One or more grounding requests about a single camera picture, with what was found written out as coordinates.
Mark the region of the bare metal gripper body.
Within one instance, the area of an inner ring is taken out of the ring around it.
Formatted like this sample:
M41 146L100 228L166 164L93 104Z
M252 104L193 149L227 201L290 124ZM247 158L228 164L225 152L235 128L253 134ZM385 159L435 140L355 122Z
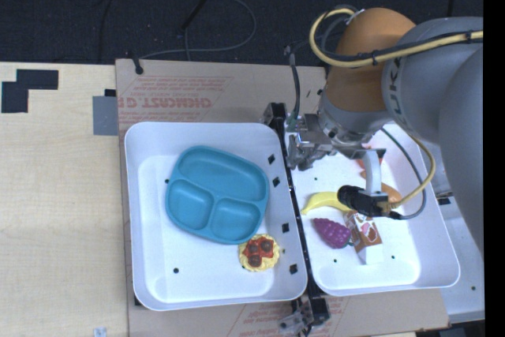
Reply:
M289 136L289 144L296 143L300 149L315 145L332 146L332 153L340 153L349 159L355 159L361 146L368 143L373 130L359 132L338 124L327 114L304 114L297 120L294 132Z

